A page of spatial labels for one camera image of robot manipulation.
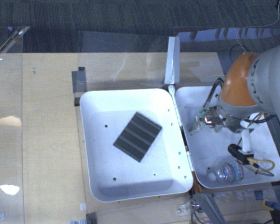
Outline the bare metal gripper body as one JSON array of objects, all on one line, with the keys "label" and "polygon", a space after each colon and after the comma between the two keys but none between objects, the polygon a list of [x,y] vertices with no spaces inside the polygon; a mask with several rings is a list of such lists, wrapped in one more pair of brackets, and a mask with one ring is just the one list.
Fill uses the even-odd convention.
[{"label": "bare metal gripper body", "polygon": [[228,114],[226,114],[223,109],[218,106],[208,107],[207,110],[199,113],[195,117],[195,121],[203,120],[207,126],[215,129],[215,132],[219,132],[221,128],[225,127],[231,132],[240,132],[245,129],[241,125],[241,120],[236,119]]}]

